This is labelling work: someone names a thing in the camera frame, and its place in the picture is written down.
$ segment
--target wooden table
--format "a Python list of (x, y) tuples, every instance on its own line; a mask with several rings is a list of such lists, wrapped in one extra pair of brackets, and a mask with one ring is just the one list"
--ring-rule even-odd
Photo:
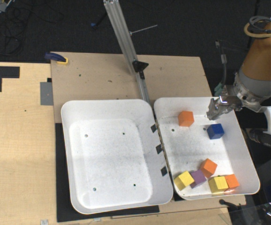
[[(39, 225), (41, 220), (44, 222), (46, 219), (49, 225), (94, 224), (93, 219), (57, 222), (55, 123), (61, 122), (61, 104), (68, 99), (139, 98), (136, 80), (124, 70), (127, 66), (123, 55), (59, 54), (68, 57), (67, 66), (60, 67), (54, 61), (51, 64), (0, 62), (0, 66), (20, 67), (20, 78), (3, 78), (0, 92), (0, 225)], [(145, 76), (152, 103), (160, 97), (211, 97), (200, 58), (138, 57), (149, 63)], [(93, 64), (100, 64), (101, 67), (89, 70)], [(117, 70), (111, 67), (122, 68), (123, 71), (119, 71), (123, 72), (123, 76), (118, 76)], [(54, 106), (41, 105), (40, 82), (46, 82), (51, 77)], [(87, 92), (92, 91), (91, 84), (98, 92)], [(113, 88), (122, 88), (122, 85), (124, 92), (120, 90), (118, 93)], [(220, 215), (226, 216), (227, 208), (218, 200), (215, 197), (180, 202), (172, 199), (160, 205), (157, 214), (97, 220), (100, 220), (98, 224), (106, 225), (185, 222), (224, 225), (226, 223)], [(236, 205), (246, 204), (243, 195), (228, 196), (228, 201)]]

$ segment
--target foam block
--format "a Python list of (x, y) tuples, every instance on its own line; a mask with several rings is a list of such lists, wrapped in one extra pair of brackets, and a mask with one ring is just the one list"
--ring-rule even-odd
[(214, 175), (217, 166), (215, 162), (207, 158), (201, 163), (200, 170), (206, 178), (210, 178)]
[(190, 127), (194, 123), (193, 112), (182, 111), (178, 115), (179, 126)]
[(228, 184), (224, 176), (213, 177), (209, 179), (208, 183), (213, 194), (223, 193), (228, 189)]
[(189, 186), (193, 182), (194, 179), (188, 171), (183, 172), (174, 179), (174, 183), (176, 184), (180, 191)]
[(210, 125), (207, 128), (207, 133), (210, 139), (219, 139), (225, 134), (224, 129), (220, 123)]
[(198, 187), (202, 185), (205, 181), (207, 181), (206, 177), (204, 176), (203, 172), (199, 169), (194, 172), (190, 173), (194, 182), (190, 185), (191, 188)]
[(225, 192), (232, 192), (240, 185), (235, 174), (227, 175), (225, 176), (225, 179), (228, 184), (228, 189), (226, 189)]

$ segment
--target yellow cube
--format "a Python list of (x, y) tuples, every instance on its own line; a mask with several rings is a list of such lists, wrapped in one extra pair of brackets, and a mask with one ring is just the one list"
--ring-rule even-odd
[(183, 172), (174, 179), (174, 183), (176, 184), (180, 191), (189, 186), (190, 184), (192, 184), (194, 181), (195, 180), (188, 171)]
[(222, 193), (228, 189), (228, 184), (224, 176), (213, 177), (208, 183), (212, 193)]

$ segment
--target black floor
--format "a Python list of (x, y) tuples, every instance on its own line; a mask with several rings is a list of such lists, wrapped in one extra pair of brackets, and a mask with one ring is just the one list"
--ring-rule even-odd
[[(244, 25), (255, 11), (271, 17), (271, 0), (120, 0), (120, 5), (130, 31), (157, 25), (132, 35), (137, 54), (200, 57), (212, 95), (222, 77), (215, 41), (230, 48), (226, 55), (231, 85), (250, 42)], [(44, 63), (50, 51), (122, 53), (108, 17), (96, 30), (91, 26), (104, 14), (103, 0), (11, 1), (0, 13), (0, 61)], [(243, 109), (236, 115), (243, 129), (267, 126), (263, 114)], [(247, 144), (256, 168), (271, 160), (271, 148)], [(259, 196), (256, 204), (267, 200)]]

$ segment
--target blue cube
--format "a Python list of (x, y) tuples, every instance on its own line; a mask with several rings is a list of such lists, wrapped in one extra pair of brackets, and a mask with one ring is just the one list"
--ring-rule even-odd
[(207, 133), (210, 139), (218, 139), (225, 134), (224, 129), (220, 123), (210, 125), (207, 128)]

